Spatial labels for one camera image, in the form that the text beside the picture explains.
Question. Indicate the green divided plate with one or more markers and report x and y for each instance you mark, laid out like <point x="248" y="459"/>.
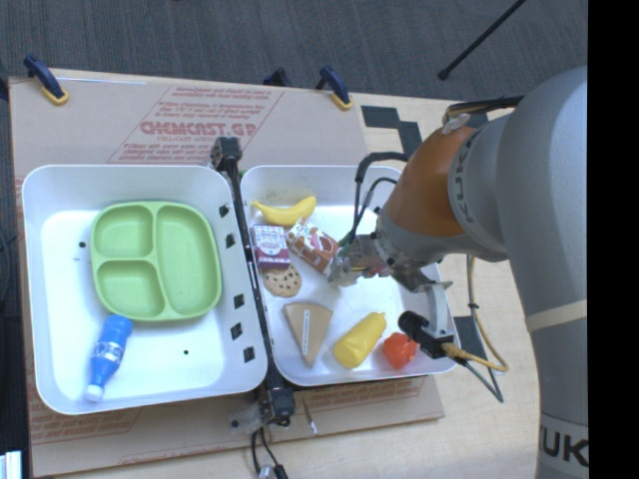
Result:
<point x="185" y="262"/>

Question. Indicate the white plastic tray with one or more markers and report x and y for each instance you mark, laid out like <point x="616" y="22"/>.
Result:
<point x="165" y="357"/>
<point x="359" y="297"/>

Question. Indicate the brown cardboard board red print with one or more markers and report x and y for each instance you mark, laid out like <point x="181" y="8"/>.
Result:
<point x="100" y="128"/>

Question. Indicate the yellow mustard bottle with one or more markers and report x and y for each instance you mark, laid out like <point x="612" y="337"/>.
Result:
<point x="358" y="342"/>

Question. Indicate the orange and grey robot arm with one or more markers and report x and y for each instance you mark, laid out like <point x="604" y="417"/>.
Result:
<point x="539" y="177"/>

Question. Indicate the tan pizza slice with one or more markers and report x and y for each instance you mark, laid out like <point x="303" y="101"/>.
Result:
<point x="307" y="325"/>

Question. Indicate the brown chocolate chip biscuit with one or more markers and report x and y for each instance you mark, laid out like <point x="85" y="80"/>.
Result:
<point x="283" y="282"/>

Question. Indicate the black cylinder on white bracket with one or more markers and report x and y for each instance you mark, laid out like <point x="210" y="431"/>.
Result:
<point x="418" y="328"/>

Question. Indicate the yellow banana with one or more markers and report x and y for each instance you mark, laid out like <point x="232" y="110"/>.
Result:
<point x="285" y="213"/>

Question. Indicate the black tripod leg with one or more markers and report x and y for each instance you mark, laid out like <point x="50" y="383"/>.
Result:
<point x="499" y="20"/>

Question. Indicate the blue bottle white cap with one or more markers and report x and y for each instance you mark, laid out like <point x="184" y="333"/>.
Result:
<point x="110" y="349"/>

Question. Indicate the orange and white carton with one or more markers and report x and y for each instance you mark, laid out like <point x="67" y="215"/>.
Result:
<point x="314" y="247"/>

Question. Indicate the thin black rod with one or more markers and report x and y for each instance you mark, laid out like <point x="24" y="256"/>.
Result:
<point x="248" y="262"/>

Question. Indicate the orange red toy food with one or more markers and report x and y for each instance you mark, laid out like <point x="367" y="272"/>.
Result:
<point x="399" y="350"/>

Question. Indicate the maroon and white carton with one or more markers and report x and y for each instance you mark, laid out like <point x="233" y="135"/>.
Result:
<point x="270" y="246"/>

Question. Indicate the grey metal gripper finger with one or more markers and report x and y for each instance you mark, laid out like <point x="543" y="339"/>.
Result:
<point x="340" y="275"/>

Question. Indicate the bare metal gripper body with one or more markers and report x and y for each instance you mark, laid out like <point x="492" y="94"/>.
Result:
<point x="368" y="257"/>

